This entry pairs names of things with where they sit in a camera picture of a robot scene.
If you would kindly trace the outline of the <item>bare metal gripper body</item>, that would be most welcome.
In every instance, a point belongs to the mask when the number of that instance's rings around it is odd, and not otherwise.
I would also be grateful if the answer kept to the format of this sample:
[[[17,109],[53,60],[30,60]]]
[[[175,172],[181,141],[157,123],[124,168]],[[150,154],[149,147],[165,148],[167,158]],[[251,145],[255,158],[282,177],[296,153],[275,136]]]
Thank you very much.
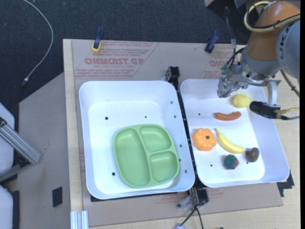
[[[247,64],[233,64],[224,69],[224,90],[246,89],[248,85],[266,86],[269,81],[268,75],[256,72]]]

